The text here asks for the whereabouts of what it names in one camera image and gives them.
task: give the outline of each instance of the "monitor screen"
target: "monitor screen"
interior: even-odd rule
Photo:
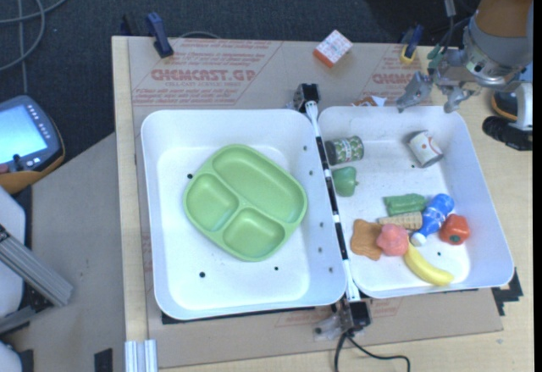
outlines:
[[[0,111],[0,163],[24,157],[47,148],[47,143],[34,125],[24,106]]]

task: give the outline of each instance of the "blue bottle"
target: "blue bottle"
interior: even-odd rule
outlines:
[[[410,242],[416,247],[425,244],[427,236],[440,229],[453,208],[454,200],[447,194],[433,197],[422,212],[422,227],[412,234]]]

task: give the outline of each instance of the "dark carpet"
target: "dark carpet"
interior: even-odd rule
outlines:
[[[44,9],[59,0],[40,0]],[[475,7],[478,0],[466,0]],[[38,11],[22,0],[23,15]],[[468,16],[458,9],[458,19]],[[41,41],[21,63],[17,0],[0,0],[0,102],[27,94],[56,122],[66,161],[114,131],[111,36],[146,36],[158,13],[169,36],[205,31],[229,39],[321,41],[333,29],[353,42],[398,42],[416,23],[422,45],[447,29],[443,0],[67,0],[45,13]],[[39,15],[24,22],[25,51],[40,33]],[[452,45],[460,40],[454,38]]]

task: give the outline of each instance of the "toy banana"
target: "toy banana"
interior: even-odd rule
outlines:
[[[428,283],[437,286],[446,286],[454,280],[452,273],[430,264],[410,242],[403,258],[405,259],[406,266],[420,279]]]

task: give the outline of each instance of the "divided green plate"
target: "divided green plate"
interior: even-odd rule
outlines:
[[[191,223],[246,261],[279,250],[307,211],[307,194],[286,170],[245,145],[219,149],[194,174],[183,195]]]

